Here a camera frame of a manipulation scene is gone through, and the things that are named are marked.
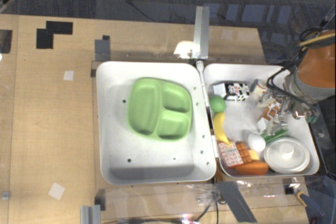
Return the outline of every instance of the yellow banana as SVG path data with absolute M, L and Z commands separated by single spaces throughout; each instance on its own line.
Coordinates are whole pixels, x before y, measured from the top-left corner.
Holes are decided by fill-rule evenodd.
M 214 117 L 214 132 L 217 140 L 222 141 L 229 146 L 231 145 L 229 139 L 226 137 L 223 131 L 223 122 L 224 122 L 225 114 L 224 112 L 219 112 Z

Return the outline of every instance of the carrot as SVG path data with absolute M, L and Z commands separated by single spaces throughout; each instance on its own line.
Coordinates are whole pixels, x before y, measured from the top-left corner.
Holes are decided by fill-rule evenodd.
M 236 166 L 235 169 L 242 175 L 264 175 L 269 167 L 265 162 L 252 162 Z

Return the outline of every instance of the white ball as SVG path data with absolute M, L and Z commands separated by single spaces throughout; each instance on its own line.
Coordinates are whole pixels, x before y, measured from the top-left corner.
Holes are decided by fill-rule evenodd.
M 251 150 L 260 152 L 265 149 L 266 141 L 259 134 L 249 134 L 247 137 L 247 143 Z

